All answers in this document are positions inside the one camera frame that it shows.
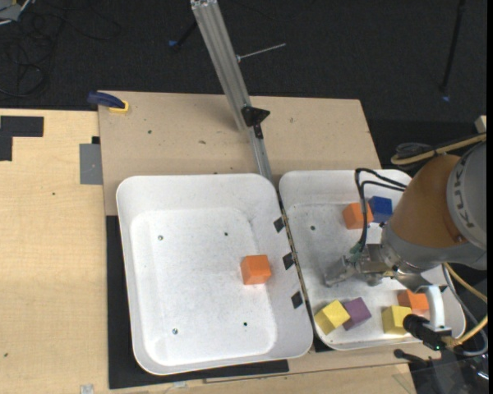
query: white tray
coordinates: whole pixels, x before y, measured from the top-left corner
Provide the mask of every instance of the white tray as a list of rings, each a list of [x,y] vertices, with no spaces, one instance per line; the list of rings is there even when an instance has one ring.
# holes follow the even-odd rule
[[[134,176],[117,190],[133,350],[170,374],[306,353],[310,317],[273,185],[256,174]],[[245,286],[240,263],[267,254],[272,276]]]
[[[378,173],[404,184],[411,180],[409,175],[401,171],[380,170]],[[361,178],[362,181],[376,180],[365,172]],[[383,331],[381,311],[388,306],[397,305],[396,295],[405,290],[398,281],[384,278],[379,286],[368,286],[363,280],[351,277],[332,287],[327,287],[324,283],[323,272],[343,254],[348,254],[362,232],[349,231],[342,215],[348,204],[359,200],[354,171],[288,172],[281,178],[279,190],[312,313],[315,314],[335,299],[344,302],[361,297],[372,315],[371,319],[359,327],[345,330],[341,326],[328,335],[315,325],[317,336],[336,350],[419,341],[410,335],[394,336]],[[366,186],[366,199],[373,195],[392,199],[395,208],[402,193],[379,186]],[[380,238],[381,228],[372,223],[368,229],[367,242],[379,243]],[[429,282],[445,284],[440,267],[424,272],[422,276]],[[446,325],[453,329],[454,337],[459,337],[465,330],[462,308],[451,291],[444,291],[442,296]]]

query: blue clamp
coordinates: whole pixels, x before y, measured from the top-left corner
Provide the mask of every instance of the blue clamp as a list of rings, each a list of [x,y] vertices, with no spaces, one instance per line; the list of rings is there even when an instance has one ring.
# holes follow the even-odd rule
[[[108,107],[112,112],[126,112],[128,110],[128,102],[123,101],[113,95],[105,94],[104,92],[90,91],[88,93],[88,103],[94,105],[102,105]]]

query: yellow cube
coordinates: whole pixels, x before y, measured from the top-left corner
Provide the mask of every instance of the yellow cube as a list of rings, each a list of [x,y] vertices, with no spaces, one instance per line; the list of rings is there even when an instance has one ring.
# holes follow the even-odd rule
[[[411,314],[411,308],[407,306],[391,305],[381,313],[385,334],[403,336],[407,331],[403,328],[403,319]]]
[[[325,334],[329,334],[343,323],[347,322],[351,316],[343,307],[339,300],[331,302],[314,316],[314,321]]]

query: purple cube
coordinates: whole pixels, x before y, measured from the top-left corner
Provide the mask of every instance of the purple cube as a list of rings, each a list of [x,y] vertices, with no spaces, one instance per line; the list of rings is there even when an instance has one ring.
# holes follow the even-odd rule
[[[345,330],[350,330],[351,328],[357,327],[371,317],[371,312],[367,308],[367,305],[365,305],[362,298],[356,298],[350,300],[349,302],[344,302],[343,307],[351,316],[348,321],[343,323],[343,328],[345,328]]]

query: black mat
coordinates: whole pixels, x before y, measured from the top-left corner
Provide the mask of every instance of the black mat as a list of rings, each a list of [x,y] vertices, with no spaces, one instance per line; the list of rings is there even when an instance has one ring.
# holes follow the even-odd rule
[[[286,360],[244,364],[175,375],[155,376],[136,362],[131,346],[126,276],[117,216],[106,217],[108,256],[108,375],[111,389],[173,383],[190,379],[239,377],[288,372]]]

